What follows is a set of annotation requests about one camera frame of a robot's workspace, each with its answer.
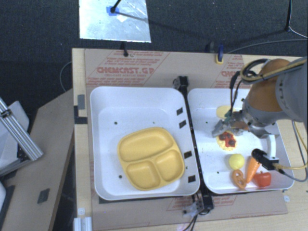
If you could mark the orange toy pretzel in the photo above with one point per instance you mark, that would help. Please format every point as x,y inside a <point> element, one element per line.
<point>238,180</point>

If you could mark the black cylinder on white bracket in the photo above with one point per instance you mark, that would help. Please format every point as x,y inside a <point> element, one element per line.
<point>265,160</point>

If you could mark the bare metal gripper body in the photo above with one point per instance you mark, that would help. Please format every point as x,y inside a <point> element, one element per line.
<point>238,120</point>

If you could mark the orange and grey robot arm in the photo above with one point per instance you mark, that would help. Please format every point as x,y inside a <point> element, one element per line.
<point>269,97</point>

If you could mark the toy pizza slice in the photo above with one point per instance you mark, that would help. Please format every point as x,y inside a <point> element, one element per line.
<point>226,142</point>

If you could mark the yellow toy lemon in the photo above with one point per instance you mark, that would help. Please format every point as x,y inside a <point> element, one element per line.
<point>236,161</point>

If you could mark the white plastic tray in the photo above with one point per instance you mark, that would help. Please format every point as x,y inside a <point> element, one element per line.
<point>207,157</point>
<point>134,112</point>

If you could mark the orange toy carrot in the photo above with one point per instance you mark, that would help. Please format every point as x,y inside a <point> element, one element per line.
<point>252,170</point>

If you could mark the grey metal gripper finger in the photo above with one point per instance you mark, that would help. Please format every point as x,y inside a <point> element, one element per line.
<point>238,131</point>
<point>219,128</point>

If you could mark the red toy pepper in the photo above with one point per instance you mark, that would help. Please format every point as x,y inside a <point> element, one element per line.
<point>262,179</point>

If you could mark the brown cardboard board red print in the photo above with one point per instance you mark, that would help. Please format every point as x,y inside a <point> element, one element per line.
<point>134,68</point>

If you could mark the yellow divided plate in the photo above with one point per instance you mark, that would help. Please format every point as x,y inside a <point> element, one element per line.
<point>150,157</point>

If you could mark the pale yellow round biscuit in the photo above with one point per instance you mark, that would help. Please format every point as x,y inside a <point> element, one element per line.
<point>222,111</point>

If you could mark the thin black rod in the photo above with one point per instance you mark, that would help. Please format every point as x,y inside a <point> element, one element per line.
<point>193,138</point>

